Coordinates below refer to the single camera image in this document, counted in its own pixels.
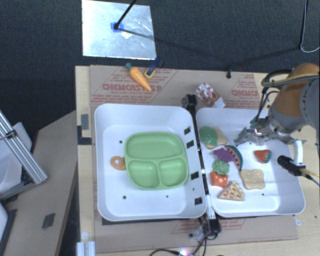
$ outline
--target wooden table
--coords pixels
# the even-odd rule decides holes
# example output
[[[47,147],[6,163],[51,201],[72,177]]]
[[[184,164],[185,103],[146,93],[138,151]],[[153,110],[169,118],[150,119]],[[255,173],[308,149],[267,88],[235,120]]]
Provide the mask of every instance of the wooden table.
[[[49,178],[5,204],[17,212],[4,256],[59,255],[77,180],[75,111],[39,131],[33,155]],[[43,228],[46,216],[53,223]]]
[[[82,127],[83,118],[87,119],[85,129],[78,130],[82,139],[91,138],[91,72],[87,66],[76,67],[76,106],[77,106],[77,126]],[[193,71],[193,75],[203,78],[208,75],[202,71]],[[216,76],[220,81],[226,81],[224,72],[212,72],[209,75]],[[260,84],[262,78],[266,74],[254,73],[254,79],[257,85]],[[301,132],[296,132],[293,136],[297,139],[307,139],[304,144],[304,162],[309,170],[319,173],[319,157],[315,147],[315,131],[311,127],[305,127]],[[80,206],[80,232],[81,241],[95,241],[95,216],[94,216],[94,183],[93,183],[93,149],[89,143],[78,145],[78,181],[79,181],[79,206]],[[306,207],[305,210],[296,215],[294,218],[301,221],[301,225],[297,226],[299,239],[265,241],[255,243],[238,243],[238,244],[222,244],[216,246],[208,246],[206,255],[224,255],[224,256],[256,256],[256,255],[273,255],[273,256],[299,256],[299,255],[318,255],[320,252],[320,243],[317,242],[320,236],[320,207],[319,207],[319,187],[304,177],[300,178],[301,187],[304,193]],[[159,236],[166,236],[165,233],[159,233]],[[97,253],[99,256],[147,256],[154,250],[136,250],[122,251],[111,253]],[[165,252],[158,252],[156,255],[167,255]]]

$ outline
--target white tray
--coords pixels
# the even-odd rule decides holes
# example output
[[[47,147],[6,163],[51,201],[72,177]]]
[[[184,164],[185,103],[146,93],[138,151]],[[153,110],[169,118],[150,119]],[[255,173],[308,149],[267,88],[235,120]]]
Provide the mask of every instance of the white tray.
[[[2,240],[2,236],[4,234],[6,225],[8,221],[8,214],[5,210],[5,208],[0,203],[0,241]]]
[[[97,205],[102,217],[110,221],[183,219],[197,218],[205,212],[207,204],[197,142],[187,110],[177,106],[103,104],[96,109],[94,120]],[[124,156],[124,144],[130,135],[152,131],[170,132],[182,140],[189,169],[184,185],[142,190],[130,182],[126,171],[111,166],[112,157]],[[187,148],[187,143],[192,141],[193,146]]]
[[[250,120],[256,116],[257,111],[251,109],[231,108],[202,108],[197,112],[197,126],[219,127],[228,139],[228,145],[235,145],[234,139],[244,127],[248,127]],[[267,115],[262,111],[260,117]],[[267,141],[265,145],[258,146],[253,142],[239,145],[238,150],[243,157],[243,169],[261,169],[264,174],[265,188],[247,190],[243,186],[239,171],[233,162],[229,163],[228,181],[240,184],[245,194],[244,201],[218,199],[223,188],[212,186],[210,172],[216,156],[213,150],[208,150],[201,143],[205,172],[214,211],[226,218],[298,214],[305,208],[305,198],[296,176],[291,175],[277,163],[280,155],[291,157],[289,146],[279,140]],[[268,163],[259,163],[254,156],[254,150],[269,149],[272,153]]]

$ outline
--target green divided plate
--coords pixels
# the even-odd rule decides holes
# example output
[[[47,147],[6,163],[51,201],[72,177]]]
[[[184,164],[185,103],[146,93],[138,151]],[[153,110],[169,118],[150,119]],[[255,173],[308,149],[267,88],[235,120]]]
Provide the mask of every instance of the green divided plate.
[[[173,189],[188,179],[185,147],[170,132],[131,135],[124,144],[124,158],[131,182],[142,190]]]

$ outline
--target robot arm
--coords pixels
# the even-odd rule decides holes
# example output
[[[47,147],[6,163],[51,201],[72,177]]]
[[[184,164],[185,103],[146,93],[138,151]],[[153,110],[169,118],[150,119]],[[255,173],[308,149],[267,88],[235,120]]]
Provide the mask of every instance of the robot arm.
[[[259,144],[269,139],[293,144],[296,140],[291,137],[291,133],[305,125],[315,128],[319,139],[319,66],[302,64],[280,81],[270,81],[271,76],[269,74],[262,81],[264,88],[257,116],[251,121],[249,129],[242,130],[234,141],[235,145],[253,138],[257,138]],[[263,98],[269,88],[280,90],[269,108],[268,116],[259,118],[266,101]]]

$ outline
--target toy carrot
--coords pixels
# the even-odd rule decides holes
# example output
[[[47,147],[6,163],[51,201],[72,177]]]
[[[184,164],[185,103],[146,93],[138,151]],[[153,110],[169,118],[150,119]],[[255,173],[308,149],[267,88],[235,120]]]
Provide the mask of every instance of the toy carrot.
[[[151,92],[151,87],[148,81],[145,79],[144,75],[141,73],[139,68],[132,67],[131,63],[125,64],[125,67],[130,70],[131,77],[142,87],[146,88],[149,92]]]

